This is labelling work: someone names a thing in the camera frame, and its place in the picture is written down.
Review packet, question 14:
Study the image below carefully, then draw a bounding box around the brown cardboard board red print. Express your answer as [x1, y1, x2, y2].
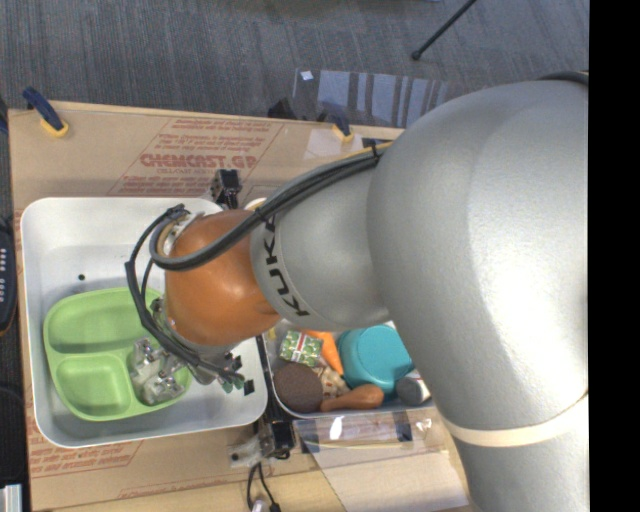
[7, 99, 471, 512]

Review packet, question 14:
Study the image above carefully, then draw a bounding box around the white plastic tray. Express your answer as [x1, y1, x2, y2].
[243, 196, 437, 421]
[19, 196, 269, 449]

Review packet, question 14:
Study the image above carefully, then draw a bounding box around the grey can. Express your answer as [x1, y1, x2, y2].
[395, 372, 433, 408]

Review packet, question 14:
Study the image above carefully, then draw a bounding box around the white patterned packet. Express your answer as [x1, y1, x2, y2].
[318, 364, 352, 397]

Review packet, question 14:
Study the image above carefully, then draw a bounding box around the brown round biscuit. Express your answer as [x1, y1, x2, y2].
[273, 361, 325, 415]

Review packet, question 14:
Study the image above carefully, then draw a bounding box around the brown chicken drumstick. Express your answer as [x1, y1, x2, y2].
[319, 383, 386, 414]

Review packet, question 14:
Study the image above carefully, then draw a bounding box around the green divided plate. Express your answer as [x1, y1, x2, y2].
[42, 286, 194, 423]

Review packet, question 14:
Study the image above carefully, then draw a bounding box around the teal bowl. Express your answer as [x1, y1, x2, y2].
[336, 324, 416, 397]

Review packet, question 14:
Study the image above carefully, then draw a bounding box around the orange carrot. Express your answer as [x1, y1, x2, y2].
[303, 329, 346, 377]

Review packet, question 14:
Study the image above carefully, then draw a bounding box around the green and white carton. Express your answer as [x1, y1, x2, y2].
[278, 329, 325, 366]

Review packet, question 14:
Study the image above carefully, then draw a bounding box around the black block with thin wires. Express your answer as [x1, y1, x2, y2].
[209, 168, 244, 209]
[256, 418, 297, 459]

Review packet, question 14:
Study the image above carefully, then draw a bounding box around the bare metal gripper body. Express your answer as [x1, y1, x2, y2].
[157, 343, 230, 387]

